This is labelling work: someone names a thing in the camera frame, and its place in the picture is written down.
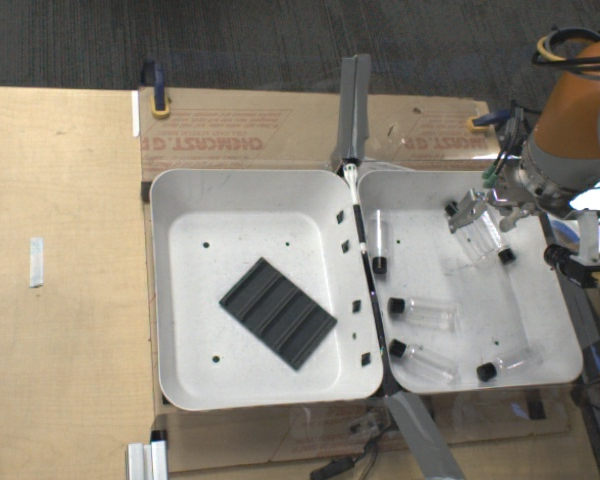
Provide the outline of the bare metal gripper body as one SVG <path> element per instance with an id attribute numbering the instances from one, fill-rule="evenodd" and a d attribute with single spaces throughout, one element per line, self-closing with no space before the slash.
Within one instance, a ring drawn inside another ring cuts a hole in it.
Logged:
<path id="1" fill-rule="evenodd" d="M 487 200 L 503 214 L 520 210 L 528 214 L 568 214 L 575 191 L 561 187 L 534 168 L 505 165 L 486 178 Z"/>

